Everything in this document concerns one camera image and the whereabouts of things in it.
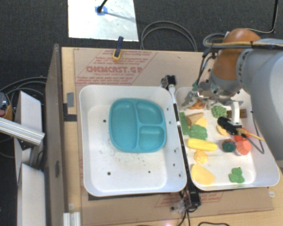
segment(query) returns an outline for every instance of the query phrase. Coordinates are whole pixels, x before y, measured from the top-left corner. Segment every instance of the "blue tape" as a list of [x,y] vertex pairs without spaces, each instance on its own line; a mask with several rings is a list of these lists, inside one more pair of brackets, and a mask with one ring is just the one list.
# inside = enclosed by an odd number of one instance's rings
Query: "blue tape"
[[98,7],[99,7],[99,6],[96,6],[96,7],[95,7],[95,12],[97,13],[97,15],[99,15],[99,16],[104,16],[105,13],[108,13],[107,7],[103,6],[102,11],[101,11],[100,13],[99,13],[98,10],[97,10]]

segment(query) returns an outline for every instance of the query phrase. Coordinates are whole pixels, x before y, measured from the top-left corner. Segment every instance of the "blue divided plate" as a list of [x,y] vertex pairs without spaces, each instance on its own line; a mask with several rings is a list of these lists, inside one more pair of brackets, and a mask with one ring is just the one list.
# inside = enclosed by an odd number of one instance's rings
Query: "blue divided plate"
[[110,109],[109,133],[113,145],[122,151],[154,152],[166,142],[165,117],[151,101],[119,99]]

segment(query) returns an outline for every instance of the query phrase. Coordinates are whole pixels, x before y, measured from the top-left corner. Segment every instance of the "black carpet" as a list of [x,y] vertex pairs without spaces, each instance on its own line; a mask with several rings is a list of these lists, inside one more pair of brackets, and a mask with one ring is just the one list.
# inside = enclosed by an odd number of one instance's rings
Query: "black carpet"
[[[247,27],[269,31],[275,0],[134,0],[139,37],[144,27],[158,20],[183,25],[203,51],[205,36]],[[108,40],[68,37],[67,0],[0,0],[0,89],[14,81],[47,76],[53,45],[114,48]],[[279,0],[276,32],[262,38],[283,39],[283,0]],[[192,51],[174,31],[157,31],[145,40],[146,49]],[[139,49],[138,42],[123,48]],[[8,143],[0,145],[12,154]],[[16,225],[17,186],[13,160],[0,157],[0,226]]]

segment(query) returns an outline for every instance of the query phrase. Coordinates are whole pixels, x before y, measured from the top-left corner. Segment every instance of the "yellow toy corn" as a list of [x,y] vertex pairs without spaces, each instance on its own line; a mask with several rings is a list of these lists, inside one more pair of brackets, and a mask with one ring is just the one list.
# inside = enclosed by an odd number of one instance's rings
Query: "yellow toy corn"
[[187,146],[196,150],[211,152],[215,151],[218,147],[217,144],[215,144],[214,142],[209,142],[197,138],[189,138],[187,141]]

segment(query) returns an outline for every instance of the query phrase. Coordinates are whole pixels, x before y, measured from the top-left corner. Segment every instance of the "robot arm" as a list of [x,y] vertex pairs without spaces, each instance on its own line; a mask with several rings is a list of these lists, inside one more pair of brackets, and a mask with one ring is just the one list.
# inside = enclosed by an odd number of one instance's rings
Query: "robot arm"
[[276,158],[283,159],[283,40],[260,39],[252,31],[236,29],[223,44],[209,79],[197,82],[192,97],[205,96],[228,105],[244,89],[266,143]]

